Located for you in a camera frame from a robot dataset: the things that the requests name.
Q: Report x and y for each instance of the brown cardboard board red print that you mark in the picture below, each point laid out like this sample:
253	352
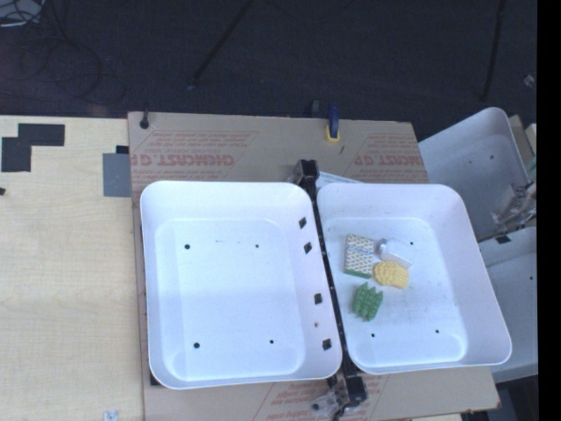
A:
271	147

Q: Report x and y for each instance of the thin black rod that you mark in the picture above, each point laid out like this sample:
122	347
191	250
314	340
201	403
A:
329	279

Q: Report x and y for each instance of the green and white patterned packet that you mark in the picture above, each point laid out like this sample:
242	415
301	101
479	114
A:
358	256

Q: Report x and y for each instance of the white plastic tray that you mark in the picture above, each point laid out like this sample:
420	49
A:
228	287
416	323

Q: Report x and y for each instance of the yellow toy corn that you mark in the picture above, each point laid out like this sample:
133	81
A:
391	274

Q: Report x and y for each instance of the green toy vegetable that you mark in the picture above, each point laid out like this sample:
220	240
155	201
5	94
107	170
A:
366	301

